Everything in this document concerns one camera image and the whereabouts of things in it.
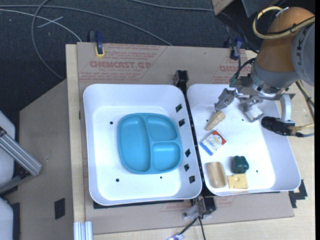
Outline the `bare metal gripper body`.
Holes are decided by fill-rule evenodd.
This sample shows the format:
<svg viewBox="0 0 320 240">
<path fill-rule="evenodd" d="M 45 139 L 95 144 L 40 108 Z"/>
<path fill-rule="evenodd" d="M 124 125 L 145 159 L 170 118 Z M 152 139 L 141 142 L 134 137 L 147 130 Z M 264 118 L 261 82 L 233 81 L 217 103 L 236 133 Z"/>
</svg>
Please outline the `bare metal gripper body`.
<svg viewBox="0 0 320 240">
<path fill-rule="evenodd" d="M 240 76 L 235 82 L 239 98 L 274 100 L 284 89 L 265 83 L 258 76 Z"/>
</svg>

